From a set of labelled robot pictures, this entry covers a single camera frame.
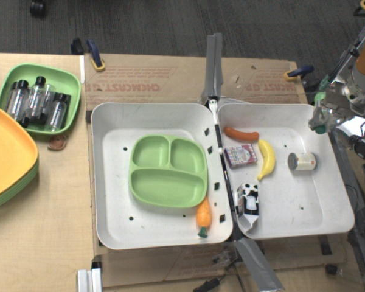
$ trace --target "toy banana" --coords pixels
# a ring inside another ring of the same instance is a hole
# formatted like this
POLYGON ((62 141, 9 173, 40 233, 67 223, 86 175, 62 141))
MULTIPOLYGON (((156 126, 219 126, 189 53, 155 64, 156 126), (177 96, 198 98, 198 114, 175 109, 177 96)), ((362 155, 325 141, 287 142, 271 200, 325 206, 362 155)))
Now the toy banana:
POLYGON ((273 172, 274 165, 276 163, 276 156, 274 154, 274 150, 267 141, 264 141, 263 139, 260 139, 258 141, 258 146, 260 148, 260 151, 263 155, 263 166, 261 173, 258 175, 257 179, 261 181, 261 179, 269 175, 273 172))

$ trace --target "small box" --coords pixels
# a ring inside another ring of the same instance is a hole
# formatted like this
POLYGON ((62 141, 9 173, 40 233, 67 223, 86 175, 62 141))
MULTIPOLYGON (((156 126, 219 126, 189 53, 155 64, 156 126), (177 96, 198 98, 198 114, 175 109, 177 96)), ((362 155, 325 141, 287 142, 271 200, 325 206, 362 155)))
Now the small box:
POLYGON ((257 156, 251 144, 228 147, 224 150, 230 168, 257 162, 257 156))

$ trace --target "stack of plates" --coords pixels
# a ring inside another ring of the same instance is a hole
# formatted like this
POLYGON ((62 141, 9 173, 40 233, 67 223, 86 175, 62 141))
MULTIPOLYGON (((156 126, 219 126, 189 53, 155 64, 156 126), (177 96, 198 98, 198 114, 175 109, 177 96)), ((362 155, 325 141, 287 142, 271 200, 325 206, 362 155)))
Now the stack of plates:
POLYGON ((0 109, 0 205, 34 179, 38 166, 38 147, 34 140, 0 109))

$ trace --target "gray carpet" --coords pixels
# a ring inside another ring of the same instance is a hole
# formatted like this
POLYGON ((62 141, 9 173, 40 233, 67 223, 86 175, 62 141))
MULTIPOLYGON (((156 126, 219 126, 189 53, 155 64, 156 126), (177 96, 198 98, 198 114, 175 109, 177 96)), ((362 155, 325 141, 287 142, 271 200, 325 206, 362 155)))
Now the gray carpet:
POLYGON ((223 34, 223 57, 312 64, 323 78, 365 24, 361 0, 0 0, 0 52, 70 54, 74 37, 101 53, 206 55, 206 35, 223 34))

